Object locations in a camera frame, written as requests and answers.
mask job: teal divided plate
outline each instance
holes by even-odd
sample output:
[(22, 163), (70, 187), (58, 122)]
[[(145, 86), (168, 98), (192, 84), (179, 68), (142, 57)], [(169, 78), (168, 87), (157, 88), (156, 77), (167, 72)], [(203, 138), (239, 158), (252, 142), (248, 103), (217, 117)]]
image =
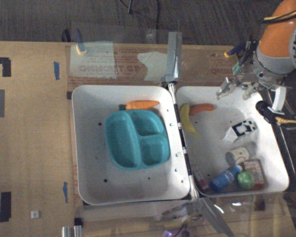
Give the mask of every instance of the teal divided plate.
[(169, 159), (167, 131), (160, 117), (147, 110), (127, 110), (105, 120), (105, 139), (112, 161), (125, 170), (156, 167)]

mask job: white sink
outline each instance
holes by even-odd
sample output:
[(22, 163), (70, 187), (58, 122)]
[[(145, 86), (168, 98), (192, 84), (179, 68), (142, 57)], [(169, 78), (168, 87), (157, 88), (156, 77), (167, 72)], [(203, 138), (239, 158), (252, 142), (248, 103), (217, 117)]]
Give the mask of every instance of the white sink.
[[(265, 173), (266, 185), (261, 190), (243, 191), (235, 185), (224, 189), (220, 194), (204, 193), (209, 197), (236, 196), (258, 193), (282, 192), (289, 185), (288, 174), (276, 142), (272, 127), (257, 112), (256, 103), (262, 100), (258, 93), (250, 99), (243, 100), (244, 91), (236, 87), (234, 91), (216, 99), (215, 92), (219, 87), (182, 87), (178, 89), (176, 97), (179, 107), (189, 103), (191, 106), (201, 103), (210, 103), (216, 106), (212, 112), (200, 112), (190, 116), (198, 136), (185, 132), (187, 152), (191, 165), (197, 164), (205, 181), (209, 183), (213, 178), (229, 168), (225, 160), (225, 153), (231, 149), (255, 145), (255, 155), (259, 158)], [(233, 125), (253, 120), (258, 130), (247, 137), (239, 138), (233, 143), (223, 141), (225, 132)]]
[[(256, 111), (258, 93), (246, 101), (243, 91), (234, 91), (216, 99), (218, 87), (182, 87), (177, 91), (179, 107), (189, 103), (210, 103), (212, 112), (190, 117), (198, 136), (185, 132), (191, 165), (197, 164), (207, 183), (229, 168), (225, 153), (233, 148), (254, 143), (254, 157), (259, 158), (266, 184), (257, 191), (243, 191), (231, 185), (220, 194), (203, 193), (208, 197), (236, 196), (282, 192), (289, 178), (272, 127)], [(182, 199), (190, 189), (185, 157), (180, 141), (175, 110), (170, 93), (157, 86), (84, 85), (73, 92), (76, 137), (78, 190), (91, 205)], [(106, 118), (118, 111), (120, 104), (135, 100), (154, 100), (160, 104), (151, 110), (163, 120), (170, 144), (170, 158), (164, 164), (143, 170), (123, 170), (110, 159), (104, 136)], [(223, 141), (232, 125), (252, 119), (258, 130), (234, 143)]]
[[(91, 205), (182, 199), (189, 193), (189, 180), (175, 110), (170, 93), (157, 86), (84, 85), (73, 92), (78, 190)], [(105, 143), (106, 118), (118, 106), (136, 100), (154, 100), (150, 109), (163, 120), (170, 145), (170, 158), (142, 170), (118, 168)]]

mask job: gray carpet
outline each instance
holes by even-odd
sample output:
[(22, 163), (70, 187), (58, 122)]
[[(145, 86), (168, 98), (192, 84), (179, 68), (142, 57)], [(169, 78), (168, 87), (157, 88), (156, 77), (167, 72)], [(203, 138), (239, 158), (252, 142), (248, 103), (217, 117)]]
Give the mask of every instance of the gray carpet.
[[(61, 41), (63, 29), (88, 24), (86, 40), (103, 39), (98, 33), (102, 25), (105, 30), (116, 26), (179, 30), (186, 44), (237, 45), (251, 33), (258, 38), (257, 21), (270, 16), (281, 1), (134, 0), (133, 10), (153, 19), (148, 20), (127, 14), (118, 0), (0, 0), (0, 40)], [(135, 42), (145, 42), (138, 37), (133, 34)]]

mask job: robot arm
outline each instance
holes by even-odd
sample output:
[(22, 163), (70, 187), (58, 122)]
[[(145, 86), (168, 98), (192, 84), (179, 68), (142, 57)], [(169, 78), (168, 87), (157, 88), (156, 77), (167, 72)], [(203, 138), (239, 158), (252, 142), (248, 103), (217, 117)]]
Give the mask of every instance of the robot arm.
[(257, 47), (260, 63), (275, 74), (286, 75), (296, 68), (296, 0), (284, 0), (272, 17)]

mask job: orange carrot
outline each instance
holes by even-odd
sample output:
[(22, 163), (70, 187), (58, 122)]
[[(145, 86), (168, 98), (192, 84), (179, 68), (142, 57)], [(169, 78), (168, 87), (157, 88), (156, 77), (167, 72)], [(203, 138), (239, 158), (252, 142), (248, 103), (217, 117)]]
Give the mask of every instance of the orange carrot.
[(202, 112), (202, 111), (213, 111), (215, 109), (214, 105), (211, 104), (199, 104), (199, 105), (194, 105), (191, 107), (191, 109), (189, 110), (189, 114), (191, 116), (195, 115), (198, 112)]
[(126, 105), (127, 110), (131, 109), (149, 109), (158, 105), (158, 101), (133, 101)]

